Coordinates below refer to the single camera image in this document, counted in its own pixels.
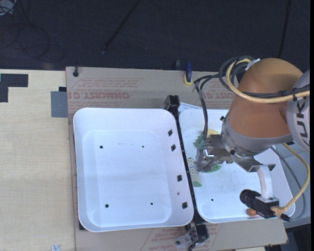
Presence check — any black cylinder on white bracket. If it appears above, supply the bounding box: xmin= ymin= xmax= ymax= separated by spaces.
xmin=239 ymin=164 xmax=281 ymax=219

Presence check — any thin black rod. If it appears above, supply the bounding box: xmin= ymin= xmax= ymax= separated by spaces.
xmin=172 ymin=105 xmax=204 ymax=227

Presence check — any black block with wires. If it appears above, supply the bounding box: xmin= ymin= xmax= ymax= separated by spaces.
xmin=164 ymin=95 xmax=181 ymax=111
xmin=194 ymin=223 xmax=210 ymax=243

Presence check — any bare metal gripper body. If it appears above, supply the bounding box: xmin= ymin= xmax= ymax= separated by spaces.
xmin=201 ymin=134 xmax=234 ymax=165

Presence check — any green toy lettuce leaf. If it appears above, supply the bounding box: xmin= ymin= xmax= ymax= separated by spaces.
xmin=194 ymin=133 xmax=207 ymax=151

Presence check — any white patterned packet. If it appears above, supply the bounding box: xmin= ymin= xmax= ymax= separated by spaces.
xmin=186 ymin=157 xmax=201 ymax=183

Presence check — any white plastic tray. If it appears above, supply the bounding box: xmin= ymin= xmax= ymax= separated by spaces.
xmin=73 ymin=107 xmax=195 ymax=233
xmin=178 ymin=108 xmax=296 ymax=224

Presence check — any brown cardboard board red print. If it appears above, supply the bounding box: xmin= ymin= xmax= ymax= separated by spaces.
xmin=65 ymin=66 xmax=289 ymax=251

